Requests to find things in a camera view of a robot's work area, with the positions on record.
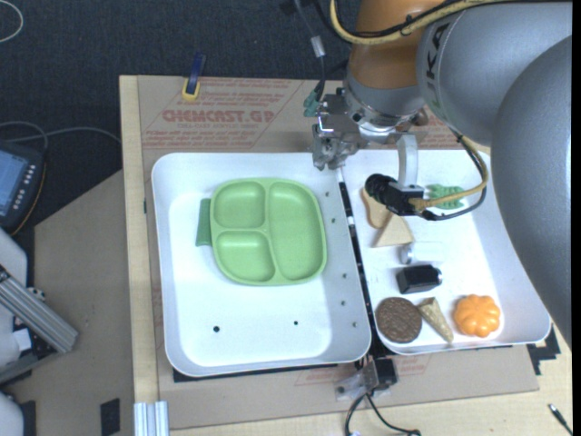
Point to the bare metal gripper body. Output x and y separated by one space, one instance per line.
338 127

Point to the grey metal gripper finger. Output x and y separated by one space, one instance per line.
341 157
321 158

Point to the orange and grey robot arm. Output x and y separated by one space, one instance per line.
513 84

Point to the brown toast slice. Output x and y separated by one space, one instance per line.
374 214

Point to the green divided plate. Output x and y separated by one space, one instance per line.
290 234

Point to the thin black and white rod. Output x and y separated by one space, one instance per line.
353 239

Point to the tan triangular wedge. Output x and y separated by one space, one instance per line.
394 235

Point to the brown cardboard board, red print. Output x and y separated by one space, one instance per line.
218 116

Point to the green leafy toy vegetable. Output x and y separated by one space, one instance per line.
447 193

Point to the white bottle with silver cap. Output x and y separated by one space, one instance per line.
426 251

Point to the black can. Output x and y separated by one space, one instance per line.
417 280

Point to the white plastic tray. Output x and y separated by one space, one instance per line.
472 270
254 320

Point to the brown round biscuit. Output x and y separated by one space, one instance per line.
398 320

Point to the beige ice cream cone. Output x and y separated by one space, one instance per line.
436 318

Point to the orange pumpkin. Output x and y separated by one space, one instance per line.
476 316

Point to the black cylinder on white bracket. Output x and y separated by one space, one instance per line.
396 195

